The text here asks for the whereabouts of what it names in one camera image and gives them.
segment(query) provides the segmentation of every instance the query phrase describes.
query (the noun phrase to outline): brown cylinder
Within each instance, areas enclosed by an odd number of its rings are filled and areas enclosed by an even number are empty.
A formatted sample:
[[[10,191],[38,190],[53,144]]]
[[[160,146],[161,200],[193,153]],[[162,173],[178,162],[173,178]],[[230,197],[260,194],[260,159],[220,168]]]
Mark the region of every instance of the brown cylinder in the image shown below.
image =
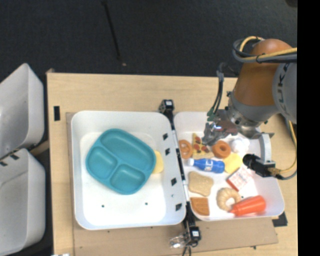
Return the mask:
[[[281,40],[266,39],[257,43],[250,54],[271,54],[291,48]],[[278,66],[278,63],[244,63],[234,87],[234,97],[248,106],[274,105],[272,83]]]

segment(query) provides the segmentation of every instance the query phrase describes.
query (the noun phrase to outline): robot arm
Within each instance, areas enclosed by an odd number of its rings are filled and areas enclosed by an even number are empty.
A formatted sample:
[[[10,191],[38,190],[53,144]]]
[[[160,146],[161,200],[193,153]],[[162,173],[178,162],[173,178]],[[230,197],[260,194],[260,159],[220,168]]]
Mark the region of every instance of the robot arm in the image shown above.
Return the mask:
[[[250,53],[245,53],[243,50],[249,42],[254,43],[253,48]],[[233,56],[243,62],[241,71],[234,89],[228,93],[228,106],[219,109],[224,80],[222,69],[226,64],[218,67],[218,94],[207,113],[202,142],[212,146],[238,132],[249,139],[259,139],[261,158],[252,160],[261,163],[266,172],[260,171],[260,174],[267,176],[268,168],[274,168],[270,166],[271,146],[259,126],[278,113],[290,123],[297,123],[297,48],[278,39],[250,36],[233,44]],[[244,158],[243,162],[253,163],[248,159]]]

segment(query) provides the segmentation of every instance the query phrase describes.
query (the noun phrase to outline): blue divided plate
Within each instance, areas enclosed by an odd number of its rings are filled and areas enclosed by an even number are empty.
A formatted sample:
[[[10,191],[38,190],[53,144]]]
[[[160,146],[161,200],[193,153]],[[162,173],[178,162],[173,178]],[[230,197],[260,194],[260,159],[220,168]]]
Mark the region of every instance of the blue divided plate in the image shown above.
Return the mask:
[[[86,169],[96,180],[123,194],[136,193],[156,165],[151,147],[121,129],[105,131],[89,150]]]

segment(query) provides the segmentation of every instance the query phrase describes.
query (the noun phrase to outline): table surface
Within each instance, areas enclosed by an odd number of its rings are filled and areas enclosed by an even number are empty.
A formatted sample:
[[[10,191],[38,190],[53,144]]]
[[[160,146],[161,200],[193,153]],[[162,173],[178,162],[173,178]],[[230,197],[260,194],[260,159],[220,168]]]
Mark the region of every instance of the table surface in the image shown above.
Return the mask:
[[[221,108],[227,105],[227,91],[233,89],[236,81],[236,78],[225,78]],[[181,255],[182,250],[172,250],[168,245],[168,239],[181,230],[180,225],[112,231],[88,231],[77,225],[73,216],[66,116],[82,110],[154,112],[163,99],[173,100],[175,113],[207,112],[217,91],[217,77],[47,73],[54,253]],[[272,160],[278,168],[288,168],[294,161],[295,147],[283,118],[279,114],[272,116],[261,130],[275,133],[271,138]],[[287,226],[274,228],[269,218],[197,221],[203,236],[192,254],[298,255],[297,177],[279,181],[279,186],[285,202]]]

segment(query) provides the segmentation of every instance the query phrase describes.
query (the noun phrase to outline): orange bottle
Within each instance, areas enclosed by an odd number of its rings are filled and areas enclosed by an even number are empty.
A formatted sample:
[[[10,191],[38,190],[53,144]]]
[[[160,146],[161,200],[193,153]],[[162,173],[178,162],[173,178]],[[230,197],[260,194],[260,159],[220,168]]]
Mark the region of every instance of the orange bottle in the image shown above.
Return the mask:
[[[245,214],[259,213],[266,209],[266,201],[261,195],[256,195],[248,199],[241,200],[233,205],[232,210],[229,213],[233,213],[236,216]]]

